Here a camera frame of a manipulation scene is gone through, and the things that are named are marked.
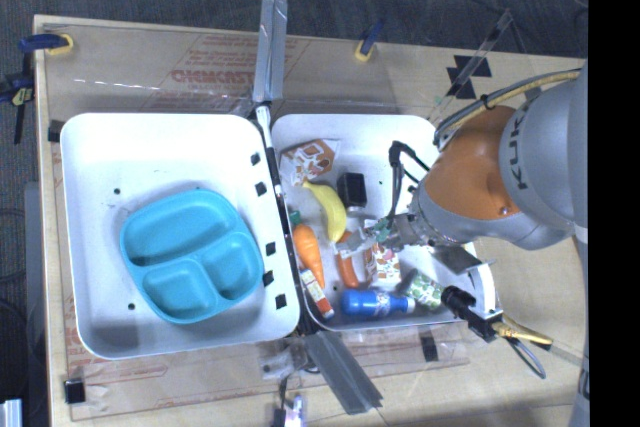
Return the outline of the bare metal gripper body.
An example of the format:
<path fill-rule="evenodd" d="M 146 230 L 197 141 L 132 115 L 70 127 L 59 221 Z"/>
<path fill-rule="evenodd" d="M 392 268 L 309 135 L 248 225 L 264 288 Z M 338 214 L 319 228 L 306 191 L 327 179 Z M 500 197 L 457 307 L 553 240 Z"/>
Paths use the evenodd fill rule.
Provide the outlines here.
<path fill-rule="evenodd" d="M 433 246 L 437 241 L 436 231 L 423 217 L 404 213 L 392 219 L 385 244 L 393 251 L 402 251 L 407 246 Z"/>

